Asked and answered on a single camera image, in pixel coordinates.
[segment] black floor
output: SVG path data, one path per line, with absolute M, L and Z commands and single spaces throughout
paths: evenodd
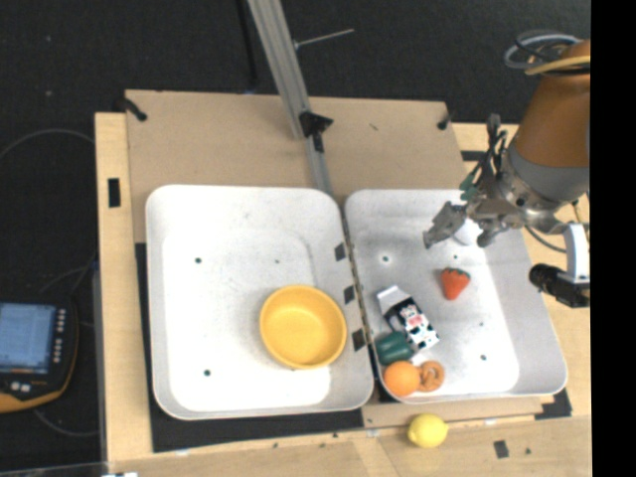
M 503 64 L 518 34 L 591 35 L 591 0 L 282 3 L 296 41 L 355 30 L 299 50 L 311 95 L 443 100 L 456 121 L 493 112 L 519 121 L 537 81 Z M 54 281 L 73 292 L 82 319 L 67 393 L 40 416 L 0 415 L 0 471 L 100 457 L 90 278 L 81 272 L 96 248 L 84 139 L 93 115 L 113 110 L 127 88 L 274 93 L 248 26 L 256 79 L 236 0 L 0 0 L 0 296 Z

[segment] wooden table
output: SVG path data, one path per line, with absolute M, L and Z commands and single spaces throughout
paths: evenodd
M 365 426 L 337 433 L 247 440 L 153 452 L 134 245 L 154 187 L 186 182 L 310 187 L 304 146 L 289 136 L 276 96 L 130 90 L 148 114 L 95 116 L 99 202 L 104 459 L 139 475 L 554 475 L 591 473 L 589 308 L 546 296 L 568 366 L 572 416 L 535 420 L 553 397 L 458 401 L 427 407 L 450 424 L 444 444 L 423 450 L 404 437 L 422 407 L 364 406 Z M 484 124 L 437 128 L 441 102 L 312 98 L 334 118 L 325 133 L 335 198 L 369 188 L 456 188 L 482 151 Z M 511 132 L 515 127 L 509 126 Z M 586 200 L 580 203 L 588 217 Z M 563 219 L 573 219 L 571 209 Z M 565 267 L 564 255 L 527 237 L 532 262 Z M 509 455 L 498 455 L 505 444 Z

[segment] white tray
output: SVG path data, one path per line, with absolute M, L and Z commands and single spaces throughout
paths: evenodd
M 292 371 L 258 331 L 265 298 L 308 284 L 363 328 L 340 211 L 313 189 L 164 186 L 146 204 L 154 394 L 181 419 L 354 409 L 374 378 L 366 346 Z
M 521 233 L 508 231 L 481 248 L 474 243 L 478 228 L 467 222 L 458 236 L 473 237 L 473 243 L 450 238 L 424 247 L 423 232 L 432 218 L 445 202 L 460 203 L 459 195 L 454 190 L 368 190 L 346 203 L 373 343 L 391 331 L 376 295 L 392 285 L 412 295 L 440 337 L 414 360 L 441 363 L 442 387 L 396 399 L 426 403 L 554 394 L 565 384 L 565 362 L 543 298 L 528 279 L 532 264 Z M 471 275 L 453 301 L 444 298 L 439 283 L 446 266 Z

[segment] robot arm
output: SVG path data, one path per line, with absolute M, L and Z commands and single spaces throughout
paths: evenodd
M 465 203 L 446 203 L 423 235 L 430 248 L 453 236 L 466 219 L 479 226 L 482 247 L 509 229 L 563 235 L 567 270 L 537 265 L 530 279 L 572 307 L 589 304 L 586 228 L 560 221 L 556 212 L 589 191 L 590 51 L 590 41 L 556 32 L 517 39 L 506 64 L 542 77 L 518 131 L 508 144 L 499 116 L 489 117 L 488 150 L 460 185 Z M 520 62 L 519 55 L 530 57 Z

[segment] red strawberry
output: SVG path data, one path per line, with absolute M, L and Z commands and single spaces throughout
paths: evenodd
M 441 285 L 444 297 L 455 300 L 470 282 L 470 274 L 461 268 L 446 267 L 441 271 Z

